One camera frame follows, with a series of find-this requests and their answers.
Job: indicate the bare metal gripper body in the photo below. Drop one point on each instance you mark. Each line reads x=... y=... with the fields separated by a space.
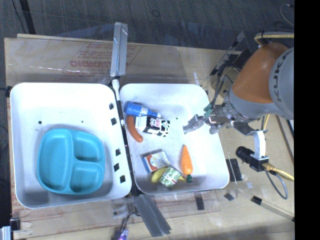
x=220 y=119

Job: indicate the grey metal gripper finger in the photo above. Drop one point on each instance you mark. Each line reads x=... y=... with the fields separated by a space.
x=193 y=124
x=214 y=129

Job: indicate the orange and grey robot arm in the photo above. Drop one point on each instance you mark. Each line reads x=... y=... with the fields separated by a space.
x=257 y=76

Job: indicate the white plastic tray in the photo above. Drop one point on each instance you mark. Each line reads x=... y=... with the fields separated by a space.
x=195 y=101
x=62 y=104

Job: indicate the black and white cow carton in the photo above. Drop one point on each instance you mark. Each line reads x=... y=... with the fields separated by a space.
x=156 y=127

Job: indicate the orange carrot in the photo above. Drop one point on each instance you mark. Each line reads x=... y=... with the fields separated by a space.
x=186 y=161

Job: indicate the orange and white packet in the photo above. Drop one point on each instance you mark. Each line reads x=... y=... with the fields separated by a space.
x=156 y=160

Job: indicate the green and white can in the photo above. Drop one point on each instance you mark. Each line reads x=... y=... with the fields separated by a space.
x=170 y=176

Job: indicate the blue bottle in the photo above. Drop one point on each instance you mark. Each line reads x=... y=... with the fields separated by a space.
x=135 y=109

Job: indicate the orange sausage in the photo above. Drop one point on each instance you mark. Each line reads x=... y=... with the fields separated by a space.
x=132 y=130

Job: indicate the yellow banana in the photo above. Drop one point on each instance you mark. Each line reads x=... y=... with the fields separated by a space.
x=156 y=175

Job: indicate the brown cardboard board red print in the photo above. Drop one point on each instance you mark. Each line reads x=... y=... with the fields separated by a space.
x=162 y=59

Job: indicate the blue divided plate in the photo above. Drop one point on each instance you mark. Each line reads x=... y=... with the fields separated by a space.
x=57 y=159

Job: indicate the black cylinder on white bracket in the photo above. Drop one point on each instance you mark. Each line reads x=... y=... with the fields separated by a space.
x=251 y=156

